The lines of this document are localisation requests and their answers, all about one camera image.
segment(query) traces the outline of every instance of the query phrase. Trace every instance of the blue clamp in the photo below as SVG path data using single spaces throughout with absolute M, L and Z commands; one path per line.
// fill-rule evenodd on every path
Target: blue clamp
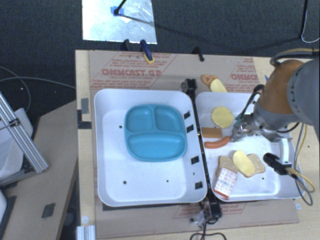
M 148 62 L 148 64 L 152 64 L 155 62 L 154 57 L 152 56 L 151 50 L 149 45 L 147 44 L 146 40 L 142 39 L 140 41 L 140 46 L 141 46 L 141 52 L 144 52 L 143 57 L 145 58 L 146 62 Z

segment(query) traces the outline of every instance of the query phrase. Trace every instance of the toy sausage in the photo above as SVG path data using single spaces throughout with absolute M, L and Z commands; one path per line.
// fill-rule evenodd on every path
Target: toy sausage
M 231 138 L 229 136 L 225 136 L 222 139 L 218 140 L 218 141 L 206 141 L 204 143 L 204 147 L 206 149 L 217 149 L 217 148 L 221 148 L 225 145 L 227 145 L 229 143 L 229 141 L 231 140 Z

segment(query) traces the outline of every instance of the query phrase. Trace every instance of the yellow cable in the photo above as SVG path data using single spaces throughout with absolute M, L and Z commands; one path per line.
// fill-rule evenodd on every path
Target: yellow cable
M 302 139 L 302 142 L 300 144 L 300 147 L 299 147 L 299 150 L 296 154 L 296 160 L 295 160 L 295 168 L 298 167 L 298 157 L 300 155 L 300 151 L 302 149 L 302 146 L 304 145 L 304 142 L 305 142 L 305 139 L 306 139 L 306 136 L 307 136 L 307 125 L 305 125 L 305 129 L 304 129 L 304 135 L 303 135 L 303 139 Z M 316 187 L 315 185 L 312 183 L 311 180 L 309 180 L 307 177 L 305 177 L 304 175 L 302 175 L 301 173 L 299 173 L 297 170 L 293 169 L 293 168 L 286 168 L 286 170 L 288 171 L 288 173 L 290 175 L 296 175 L 296 176 L 299 176 L 301 178 L 303 178 L 306 182 L 308 182 L 310 184 L 310 186 L 312 187 L 312 190 L 309 190 L 310 193 L 313 193 L 316 191 Z

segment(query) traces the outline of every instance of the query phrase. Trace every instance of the white tray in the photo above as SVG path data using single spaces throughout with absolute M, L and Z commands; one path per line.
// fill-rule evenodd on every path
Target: white tray
M 201 127 L 216 127 L 211 120 L 212 111 L 219 106 L 228 108 L 234 117 L 236 117 L 245 107 L 249 97 L 249 93 L 222 93 L 222 92 L 202 92 L 196 98 L 196 106 Z M 246 114 L 253 112 L 254 106 L 251 104 L 246 111 Z M 222 137 L 231 136 L 232 125 L 226 129 L 222 129 Z M 217 141 L 215 138 L 203 138 L 203 143 L 206 141 Z M 293 164 L 294 161 L 294 146 L 292 141 L 288 142 L 288 160 Z M 247 155 L 255 153 L 265 165 L 265 172 L 256 174 L 250 178 L 246 178 L 240 172 L 233 186 L 231 195 L 226 198 L 222 195 L 216 195 L 219 199 L 225 202 L 238 201 L 257 201 L 269 199 L 295 199 L 300 197 L 294 179 L 288 175 L 279 175 L 264 161 L 265 153 L 272 153 L 282 156 L 283 145 L 281 142 L 271 143 L 262 136 L 246 136 L 237 142 L 229 142 L 226 146 L 208 149 L 205 148 L 205 157 L 212 187 L 216 182 L 216 170 L 218 168 L 219 156 L 228 156 L 232 159 L 232 155 L 236 150 L 242 150 Z
M 124 122 L 136 105 L 159 104 L 190 113 L 185 127 L 185 154 L 172 161 L 147 162 L 126 148 Z M 103 89 L 94 97 L 98 194 L 111 207 L 195 203 L 207 194 L 207 183 L 190 98 L 180 91 Z

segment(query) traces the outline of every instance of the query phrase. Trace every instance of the cardboard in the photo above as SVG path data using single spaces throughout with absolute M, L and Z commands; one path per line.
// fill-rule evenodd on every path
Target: cardboard
M 210 80 L 218 78 L 228 92 L 251 93 L 259 84 L 251 57 L 154 53 L 148 64 L 141 52 L 90 51 L 90 99 L 95 189 L 96 238 L 109 239 L 199 230 L 190 218 L 200 211 L 198 203 L 159 207 L 108 208 L 97 193 L 96 136 L 93 99 L 104 88 L 180 90 L 185 79 L 196 79 L 197 90 L 210 91 Z M 299 222 L 290 199 L 221 205 L 223 216 L 208 229 L 290 224 Z

